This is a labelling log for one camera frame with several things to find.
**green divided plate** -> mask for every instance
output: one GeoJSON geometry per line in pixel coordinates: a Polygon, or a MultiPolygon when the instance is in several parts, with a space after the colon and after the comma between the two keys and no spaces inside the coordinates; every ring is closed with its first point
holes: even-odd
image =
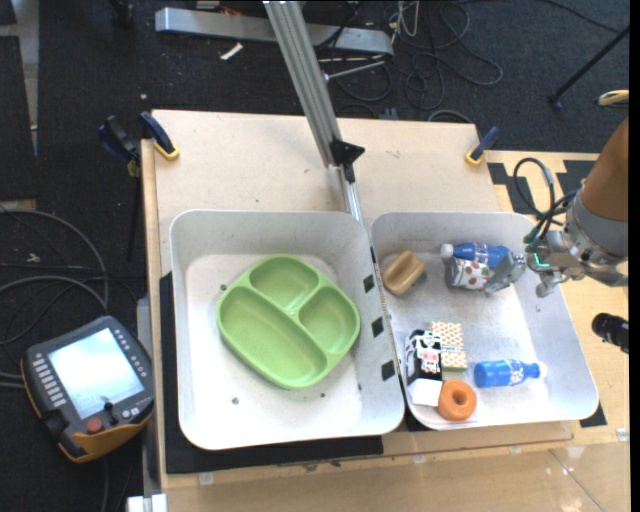
{"type": "Polygon", "coordinates": [[[269,256],[230,285],[216,306],[227,345],[287,389],[322,380],[360,334],[356,305],[322,272],[286,254],[269,256]]]}

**screen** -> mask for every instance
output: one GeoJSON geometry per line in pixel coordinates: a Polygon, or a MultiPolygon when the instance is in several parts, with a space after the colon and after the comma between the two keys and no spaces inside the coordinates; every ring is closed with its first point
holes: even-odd
{"type": "Polygon", "coordinates": [[[111,329],[55,350],[49,359],[81,419],[144,390],[111,329]]]}

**donut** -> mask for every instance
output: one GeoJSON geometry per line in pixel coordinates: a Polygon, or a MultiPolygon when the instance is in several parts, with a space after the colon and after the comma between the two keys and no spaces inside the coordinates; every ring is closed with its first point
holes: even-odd
{"type": "Polygon", "coordinates": [[[466,420],[476,410],[476,392],[461,380],[447,380],[438,397],[438,412],[451,421],[466,420]]]}

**blue bottle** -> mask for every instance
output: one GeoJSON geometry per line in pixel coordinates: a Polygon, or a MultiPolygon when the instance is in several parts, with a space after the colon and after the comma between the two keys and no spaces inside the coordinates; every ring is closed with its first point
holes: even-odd
{"type": "Polygon", "coordinates": [[[488,245],[477,242],[467,242],[459,245],[443,244],[440,256],[443,260],[451,257],[483,263],[489,268],[495,268],[511,250],[504,245],[488,245]]]}
{"type": "Polygon", "coordinates": [[[479,388],[515,386],[527,379],[542,379],[547,374],[547,366],[542,362],[523,363],[516,359],[482,361],[476,363],[473,378],[479,388]]]}

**emergency stop button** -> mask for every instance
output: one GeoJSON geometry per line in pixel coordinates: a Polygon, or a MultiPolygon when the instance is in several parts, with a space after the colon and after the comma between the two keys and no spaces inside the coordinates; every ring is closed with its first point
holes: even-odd
{"type": "Polygon", "coordinates": [[[91,418],[87,421],[87,433],[88,434],[97,434],[98,432],[102,432],[104,430],[104,423],[100,418],[91,418]]]}

